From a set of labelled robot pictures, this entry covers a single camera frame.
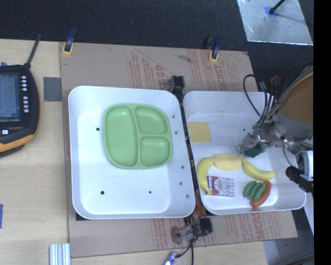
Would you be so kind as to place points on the thin black and white rod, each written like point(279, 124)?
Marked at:
point(191, 161)

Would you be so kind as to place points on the yellow square cheese slice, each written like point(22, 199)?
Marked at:
point(199, 132)

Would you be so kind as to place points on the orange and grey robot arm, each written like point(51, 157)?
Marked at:
point(298, 106)

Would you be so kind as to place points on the green pea pod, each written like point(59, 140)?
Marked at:
point(253, 190)

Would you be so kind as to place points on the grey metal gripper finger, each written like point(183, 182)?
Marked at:
point(251, 137)
point(243, 147)

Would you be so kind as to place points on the brown cardboard board red print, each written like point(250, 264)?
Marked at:
point(113, 65)

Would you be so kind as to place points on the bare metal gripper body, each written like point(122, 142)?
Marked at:
point(273, 137)

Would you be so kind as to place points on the yellow banana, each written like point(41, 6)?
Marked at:
point(202, 172)
point(256, 172)

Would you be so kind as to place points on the orange sausage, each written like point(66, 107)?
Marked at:
point(264, 196)

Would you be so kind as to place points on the green divided plate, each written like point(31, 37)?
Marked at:
point(121, 137)

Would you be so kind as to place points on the red and white packet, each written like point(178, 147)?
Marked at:
point(222, 186)

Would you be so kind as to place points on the white plastic tray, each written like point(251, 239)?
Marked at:
point(121, 192)
point(226, 106)

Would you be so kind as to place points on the yellow round biscuit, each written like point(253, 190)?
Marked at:
point(228, 162)

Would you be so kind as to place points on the black cylinder on white bracket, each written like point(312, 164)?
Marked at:
point(303, 170)

